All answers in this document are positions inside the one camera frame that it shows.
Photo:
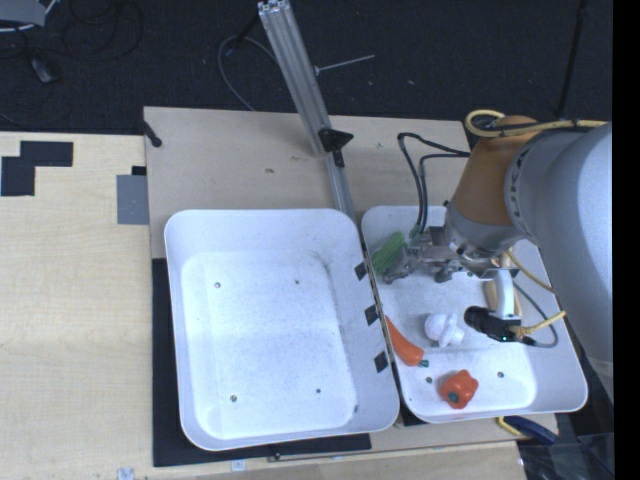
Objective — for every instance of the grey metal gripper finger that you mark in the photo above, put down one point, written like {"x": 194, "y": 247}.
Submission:
{"x": 443, "y": 274}
{"x": 400, "y": 270}

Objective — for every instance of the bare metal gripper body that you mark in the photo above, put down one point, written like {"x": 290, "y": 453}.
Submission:
{"x": 450, "y": 255}

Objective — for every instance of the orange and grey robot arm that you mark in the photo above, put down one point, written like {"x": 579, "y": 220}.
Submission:
{"x": 560, "y": 203}

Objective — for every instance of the green pea pod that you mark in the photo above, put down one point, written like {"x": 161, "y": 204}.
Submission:
{"x": 387, "y": 254}

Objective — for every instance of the white garlic bulb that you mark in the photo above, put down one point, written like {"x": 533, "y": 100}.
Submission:
{"x": 442, "y": 329}

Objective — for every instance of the orange carrot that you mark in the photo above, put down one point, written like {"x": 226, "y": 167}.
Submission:
{"x": 404, "y": 345}

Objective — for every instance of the white plastic tray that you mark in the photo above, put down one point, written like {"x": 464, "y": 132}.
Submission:
{"x": 480, "y": 373}
{"x": 270, "y": 338}

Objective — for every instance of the orange bell pepper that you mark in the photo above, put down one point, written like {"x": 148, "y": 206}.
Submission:
{"x": 458, "y": 389}

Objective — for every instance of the pale wood board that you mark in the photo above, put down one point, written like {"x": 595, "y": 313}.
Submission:
{"x": 240, "y": 163}

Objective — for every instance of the black cylinder on white bracket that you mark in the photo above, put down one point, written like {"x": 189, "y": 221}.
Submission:
{"x": 492, "y": 323}

